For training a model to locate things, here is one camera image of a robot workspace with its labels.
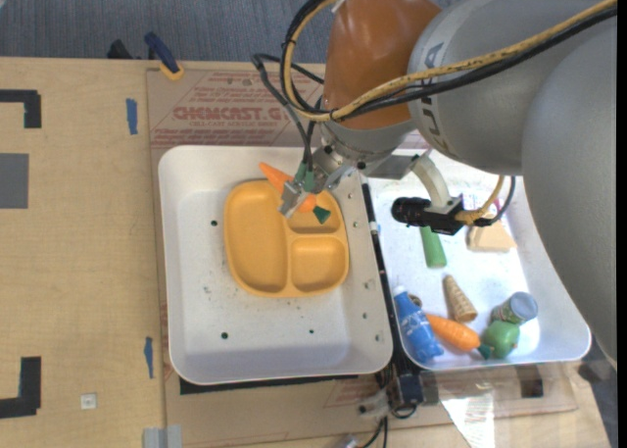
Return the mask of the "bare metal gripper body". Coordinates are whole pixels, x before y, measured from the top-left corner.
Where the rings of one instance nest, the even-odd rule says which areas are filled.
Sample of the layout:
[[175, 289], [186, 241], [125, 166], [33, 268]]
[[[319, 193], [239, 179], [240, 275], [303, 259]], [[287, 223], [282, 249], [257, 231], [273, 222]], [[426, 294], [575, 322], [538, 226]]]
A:
[[315, 150], [309, 146], [304, 150], [294, 181], [305, 191], [318, 194], [337, 187], [345, 176], [364, 168], [364, 161], [344, 157], [332, 145]]

